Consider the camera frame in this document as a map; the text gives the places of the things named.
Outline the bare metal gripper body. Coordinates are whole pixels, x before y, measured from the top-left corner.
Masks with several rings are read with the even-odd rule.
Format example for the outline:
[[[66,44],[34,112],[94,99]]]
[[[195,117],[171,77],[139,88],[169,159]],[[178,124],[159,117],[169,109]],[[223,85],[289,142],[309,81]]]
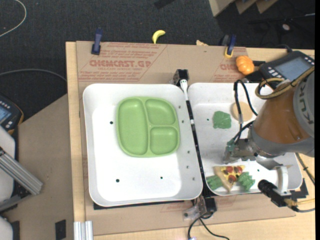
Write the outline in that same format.
[[[232,157],[235,159],[255,160],[260,154],[259,147],[253,141],[252,138],[240,139],[235,143],[235,147],[232,151]]]

